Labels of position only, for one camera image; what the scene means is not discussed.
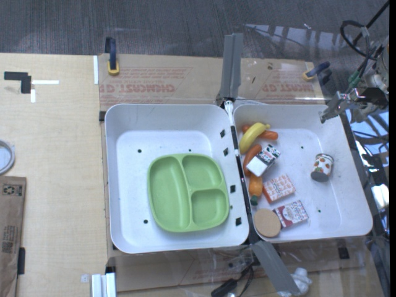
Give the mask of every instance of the patterned cup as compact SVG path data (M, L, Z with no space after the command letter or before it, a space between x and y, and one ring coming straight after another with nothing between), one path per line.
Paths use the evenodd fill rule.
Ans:
M316 155L315 164L311 171L311 178L321 183L328 181L333 164L334 159L330 155L323 153Z

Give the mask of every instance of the banana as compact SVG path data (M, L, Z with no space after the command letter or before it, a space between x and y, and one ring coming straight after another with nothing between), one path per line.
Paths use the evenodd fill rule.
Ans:
M262 134L266 129L269 129L269 124L262 124L257 122L253 124L242 136L241 142L239 143L239 151L241 154L245 154L249 147L253 144L254 140Z

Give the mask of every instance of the green divided plate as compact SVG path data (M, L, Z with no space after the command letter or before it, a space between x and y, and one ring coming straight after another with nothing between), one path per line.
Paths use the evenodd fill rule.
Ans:
M155 159L148 168L147 186L154 219L164 230L206 230L228 216L223 173L206 155L172 154Z

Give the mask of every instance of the round wooden disc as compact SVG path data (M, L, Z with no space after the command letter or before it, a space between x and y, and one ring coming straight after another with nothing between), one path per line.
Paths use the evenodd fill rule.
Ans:
M280 220L277 214L269 209L259 209L253 217L256 230L268 238L277 236L280 232Z

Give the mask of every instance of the brown paper bag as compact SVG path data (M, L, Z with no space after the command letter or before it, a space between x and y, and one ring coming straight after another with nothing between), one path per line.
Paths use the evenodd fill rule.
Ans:
M0 297L14 297L26 178L0 176Z

